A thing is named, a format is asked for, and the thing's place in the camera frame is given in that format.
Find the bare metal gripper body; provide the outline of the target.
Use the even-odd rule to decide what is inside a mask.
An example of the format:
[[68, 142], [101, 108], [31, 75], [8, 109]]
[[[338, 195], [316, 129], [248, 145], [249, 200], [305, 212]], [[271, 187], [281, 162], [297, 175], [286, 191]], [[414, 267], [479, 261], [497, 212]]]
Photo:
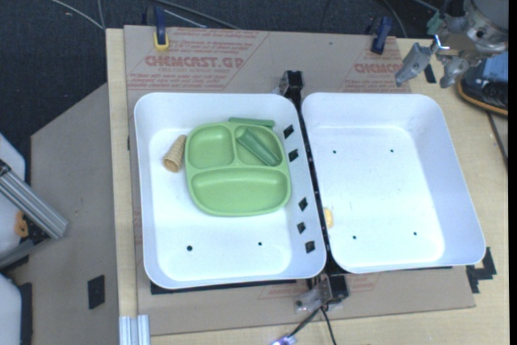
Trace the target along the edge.
[[508, 47], [508, 30], [488, 19], [474, 3], [465, 3], [461, 16], [445, 15], [437, 36], [439, 55], [466, 61], [489, 58]]

